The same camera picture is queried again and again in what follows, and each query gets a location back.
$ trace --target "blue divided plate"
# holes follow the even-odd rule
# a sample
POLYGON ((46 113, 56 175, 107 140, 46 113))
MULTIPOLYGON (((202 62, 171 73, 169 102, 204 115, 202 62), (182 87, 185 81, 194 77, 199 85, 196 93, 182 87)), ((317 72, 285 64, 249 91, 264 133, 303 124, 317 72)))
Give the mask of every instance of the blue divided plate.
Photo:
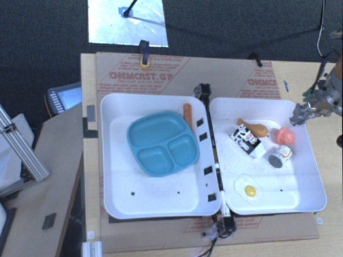
POLYGON ((194 164, 199 147, 187 122, 172 111, 134 121, 128 142, 140 167, 151 176, 165 176, 194 164))

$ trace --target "toy can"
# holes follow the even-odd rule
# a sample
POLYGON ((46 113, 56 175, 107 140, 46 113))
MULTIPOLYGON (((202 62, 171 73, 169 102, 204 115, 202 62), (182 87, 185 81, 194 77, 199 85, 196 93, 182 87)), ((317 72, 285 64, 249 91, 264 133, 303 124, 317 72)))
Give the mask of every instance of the toy can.
POLYGON ((280 168, 291 156, 292 150, 285 145, 281 145, 269 156, 268 160, 273 167, 280 168))

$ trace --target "toy fried egg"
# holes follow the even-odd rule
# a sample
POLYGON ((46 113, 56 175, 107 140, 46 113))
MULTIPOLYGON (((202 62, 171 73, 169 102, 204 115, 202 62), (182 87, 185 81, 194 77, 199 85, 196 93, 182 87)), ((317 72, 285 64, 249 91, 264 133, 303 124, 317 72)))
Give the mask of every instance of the toy fried egg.
POLYGON ((252 205, 262 199, 262 189, 249 175, 243 174, 234 181, 234 190, 240 197, 252 205))

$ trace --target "wooden table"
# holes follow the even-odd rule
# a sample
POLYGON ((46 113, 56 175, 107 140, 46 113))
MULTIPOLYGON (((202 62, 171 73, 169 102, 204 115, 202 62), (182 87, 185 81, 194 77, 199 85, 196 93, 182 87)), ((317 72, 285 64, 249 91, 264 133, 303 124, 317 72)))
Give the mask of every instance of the wooden table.
POLYGON ((50 175, 4 203, 16 214, 3 257, 60 255, 82 169, 81 120, 77 105, 44 123, 35 153, 50 175), (47 217, 54 220, 43 228, 47 217))
MULTIPOLYGON (((83 106, 86 117, 87 104, 96 104, 95 55, 82 56, 83 106)), ((302 103, 302 93, 313 83, 319 63, 272 62, 282 99, 302 103), (288 83, 289 91, 284 87, 288 83)), ((327 64, 329 72, 334 64, 327 64)), ((327 206, 316 217, 323 220, 318 226, 319 239, 216 246, 212 256, 342 256, 343 205, 342 205, 342 149, 336 139, 342 134, 342 118, 337 115, 315 118, 306 124, 319 172, 327 194, 327 206)), ((88 129, 97 129, 96 120, 88 123, 88 129)), ((96 140, 84 140, 86 230, 94 231, 94 239, 100 240, 99 165, 96 140)), ((139 252, 104 254, 105 257, 198 256, 205 248, 178 248, 139 252)))

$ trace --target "pink toy peach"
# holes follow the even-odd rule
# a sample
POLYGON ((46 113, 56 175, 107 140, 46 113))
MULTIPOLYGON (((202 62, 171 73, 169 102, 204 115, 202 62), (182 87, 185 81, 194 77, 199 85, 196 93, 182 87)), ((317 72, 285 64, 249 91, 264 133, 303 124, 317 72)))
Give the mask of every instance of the pink toy peach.
POLYGON ((274 135, 277 143, 280 145, 290 145, 295 139, 294 133, 286 127, 276 130, 274 135))

